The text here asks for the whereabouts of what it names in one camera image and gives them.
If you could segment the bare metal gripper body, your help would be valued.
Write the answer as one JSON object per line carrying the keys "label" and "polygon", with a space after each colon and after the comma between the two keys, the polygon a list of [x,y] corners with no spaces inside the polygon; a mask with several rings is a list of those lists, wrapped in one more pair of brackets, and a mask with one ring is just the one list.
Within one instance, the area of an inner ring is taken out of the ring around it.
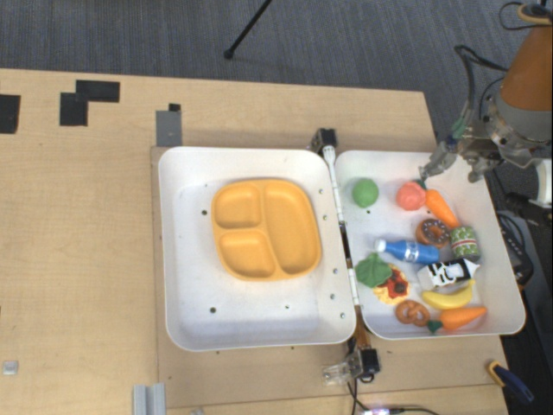
{"label": "bare metal gripper body", "polygon": [[463,134],[458,150],[473,169],[493,169],[502,162],[524,169],[534,160],[536,150],[551,139],[550,118],[508,123],[500,115],[488,114]]}

